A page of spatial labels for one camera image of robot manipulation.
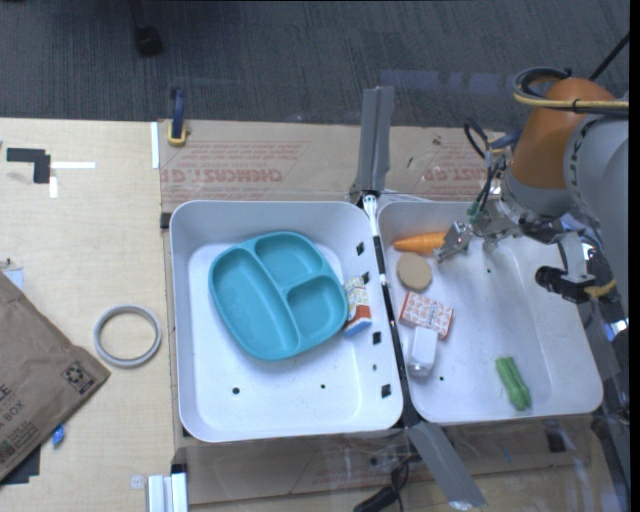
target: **white tray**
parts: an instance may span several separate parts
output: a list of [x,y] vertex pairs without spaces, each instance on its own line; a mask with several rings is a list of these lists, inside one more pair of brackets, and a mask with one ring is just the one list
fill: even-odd
[[[406,288],[395,268],[394,240],[447,231],[464,221],[466,203],[396,202],[379,210],[378,226],[396,317]],[[442,425],[588,413],[602,401],[602,381],[576,306],[535,282],[543,266],[562,268],[557,245],[526,237],[502,240],[491,252],[473,239],[468,251],[438,263],[422,295],[454,309],[449,333],[437,343],[426,379],[409,379],[411,398],[426,420]],[[408,350],[413,328],[399,323]],[[513,356],[532,398],[518,411],[495,369]]]
[[[207,273],[228,247],[275,230],[307,236],[341,282],[368,272],[373,325],[349,338],[340,332],[283,361],[244,352],[213,305]],[[361,210],[344,202],[193,201],[173,213],[170,235],[178,403],[194,437],[224,442],[367,432],[398,421],[403,400],[397,365]],[[379,343],[373,343],[374,332]]]

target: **black floor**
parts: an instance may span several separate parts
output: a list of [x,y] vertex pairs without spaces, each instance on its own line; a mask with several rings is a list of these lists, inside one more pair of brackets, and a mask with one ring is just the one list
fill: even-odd
[[[142,2],[164,50],[140,55],[127,0],[0,0],[0,116],[359,124],[396,86],[394,125],[520,128],[511,79],[589,77],[629,32],[630,0]],[[598,83],[629,88],[628,45]]]

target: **orange toy carrot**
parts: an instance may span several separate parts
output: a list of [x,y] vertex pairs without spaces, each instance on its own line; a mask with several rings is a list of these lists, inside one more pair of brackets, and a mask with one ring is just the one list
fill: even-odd
[[433,254],[444,243],[444,232],[422,233],[421,235],[401,238],[393,242],[394,249],[398,251],[410,251],[420,254]]

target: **brown paper bag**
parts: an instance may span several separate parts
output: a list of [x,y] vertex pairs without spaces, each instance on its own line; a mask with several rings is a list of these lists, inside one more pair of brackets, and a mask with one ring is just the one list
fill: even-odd
[[109,375],[0,272],[0,481]]

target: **small blue object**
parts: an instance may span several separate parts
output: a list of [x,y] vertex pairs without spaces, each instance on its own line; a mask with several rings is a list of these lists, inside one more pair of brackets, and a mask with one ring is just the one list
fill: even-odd
[[234,245],[209,268],[209,290],[228,331],[251,355],[279,360],[331,338],[347,296],[305,236],[276,231]]
[[53,446],[57,446],[62,442],[63,439],[64,439],[64,426],[62,425],[62,423],[60,423],[60,425],[58,425],[53,431],[53,434],[51,436],[51,442],[53,443]]

